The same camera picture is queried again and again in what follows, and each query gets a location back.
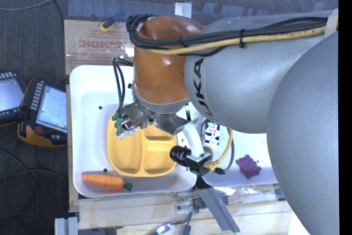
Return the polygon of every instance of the emergency stop button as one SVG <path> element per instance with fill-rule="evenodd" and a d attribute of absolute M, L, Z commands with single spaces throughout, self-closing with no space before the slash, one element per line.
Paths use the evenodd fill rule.
<path fill-rule="evenodd" d="M 34 133 L 36 133 L 36 134 L 42 134 L 43 133 L 43 131 L 44 131 L 44 129 L 41 127 L 41 126 L 39 126 L 39 125 L 37 125 L 35 128 L 34 128 Z"/>

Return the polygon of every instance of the orange carrot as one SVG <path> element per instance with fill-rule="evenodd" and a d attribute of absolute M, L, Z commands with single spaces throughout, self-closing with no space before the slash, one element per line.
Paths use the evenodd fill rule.
<path fill-rule="evenodd" d="M 125 188 L 128 191 L 132 190 L 132 183 L 125 183 L 119 176 L 113 176 L 110 174 L 82 173 L 82 178 L 113 191 L 119 191 L 122 188 Z"/>

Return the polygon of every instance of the yellow plate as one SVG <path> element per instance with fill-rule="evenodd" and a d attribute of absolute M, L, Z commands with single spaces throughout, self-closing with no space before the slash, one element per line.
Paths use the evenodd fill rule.
<path fill-rule="evenodd" d="M 134 177 L 162 176 L 176 166 L 170 151 L 177 145 L 176 135 L 167 134 L 154 125 L 139 128 L 133 136 L 119 139 L 114 121 L 109 119 L 107 151 L 111 166 L 118 173 Z"/>

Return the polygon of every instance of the yellow cable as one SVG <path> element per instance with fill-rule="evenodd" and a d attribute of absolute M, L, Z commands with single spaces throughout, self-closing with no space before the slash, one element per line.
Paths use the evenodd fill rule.
<path fill-rule="evenodd" d="M 323 34 L 324 32 L 325 32 L 325 26 L 322 26 L 316 29 L 287 32 L 284 34 L 248 36 L 243 38 L 242 42 L 246 43 L 246 42 L 258 42 L 258 41 L 298 39 L 301 37 L 320 35 L 320 34 Z M 234 39 L 227 39 L 227 40 L 219 40 L 219 41 L 210 42 L 210 43 L 201 44 L 201 45 L 192 46 L 192 47 L 177 48 L 172 50 L 159 50 L 159 49 L 148 49 L 148 50 L 157 54 L 177 55 L 182 53 L 196 52 L 196 51 L 205 50 L 209 48 L 215 48 L 215 47 L 221 47 L 221 46 L 239 44 L 239 43 L 240 43 L 240 39 L 234 38 Z"/>
<path fill-rule="evenodd" d="M 220 158 L 218 158 L 216 161 L 205 163 L 204 167 L 208 168 L 210 171 L 214 171 L 221 164 L 221 162 L 226 157 L 227 152 L 230 150 L 231 143 L 232 143 L 232 136 L 233 136 L 233 131 L 232 131 L 232 129 L 230 129 L 229 130 L 229 140 L 227 141 L 226 148 L 223 151 Z"/>

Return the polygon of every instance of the white tray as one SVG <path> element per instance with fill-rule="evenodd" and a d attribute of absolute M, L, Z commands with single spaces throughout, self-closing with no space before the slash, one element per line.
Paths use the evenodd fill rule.
<path fill-rule="evenodd" d="M 133 68 L 121 67 L 126 86 L 132 82 Z M 83 172 L 103 172 L 117 175 L 110 165 L 107 155 L 107 125 L 118 105 L 117 85 L 113 67 L 82 65 L 70 75 L 72 143 L 73 143 L 73 183 L 83 196 L 93 198 L 126 194 L 180 192 L 189 190 L 196 182 L 196 175 L 185 167 L 176 165 L 172 172 L 159 177 L 126 177 L 132 182 L 129 192 L 122 189 L 111 192 L 83 182 Z M 126 87 L 124 104 L 132 103 L 131 90 Z"/>

